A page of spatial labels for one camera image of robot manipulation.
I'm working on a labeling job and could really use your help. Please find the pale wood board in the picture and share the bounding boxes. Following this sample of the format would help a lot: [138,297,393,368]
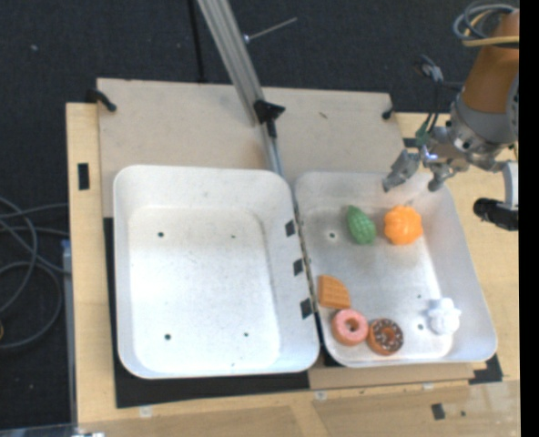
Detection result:
[96,77,480,390]

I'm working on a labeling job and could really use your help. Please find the orange waffle biscuit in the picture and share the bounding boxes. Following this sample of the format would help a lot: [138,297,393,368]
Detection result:
[316,274,353,310]

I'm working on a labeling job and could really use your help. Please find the white lumpy toy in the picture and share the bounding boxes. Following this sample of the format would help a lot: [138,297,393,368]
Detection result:
[425,297,463,336]

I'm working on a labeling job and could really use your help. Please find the pink doughnut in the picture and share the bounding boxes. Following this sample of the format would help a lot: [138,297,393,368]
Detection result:
[331,308,371,347]

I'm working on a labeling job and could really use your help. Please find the orange pumpkin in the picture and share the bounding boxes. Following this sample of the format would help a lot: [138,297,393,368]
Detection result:
[382,204,424,247]

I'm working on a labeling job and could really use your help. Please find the brown sprinkled doughnut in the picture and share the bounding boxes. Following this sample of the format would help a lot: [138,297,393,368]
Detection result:
[365,318,405,357]

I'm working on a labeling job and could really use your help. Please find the black cylinder on white bracket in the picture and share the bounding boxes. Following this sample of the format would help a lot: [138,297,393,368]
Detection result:
[473,160,521,232]

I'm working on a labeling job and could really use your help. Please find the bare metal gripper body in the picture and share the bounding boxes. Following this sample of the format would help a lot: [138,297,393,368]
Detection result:
[418,125,513,175]

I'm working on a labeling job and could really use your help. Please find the white plastic tray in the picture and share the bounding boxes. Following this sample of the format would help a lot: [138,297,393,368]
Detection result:
[112,164,321,380]
[292,170,499,370]

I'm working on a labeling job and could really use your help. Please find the green grapes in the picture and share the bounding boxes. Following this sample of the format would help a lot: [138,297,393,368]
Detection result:
[345,205,378,247]

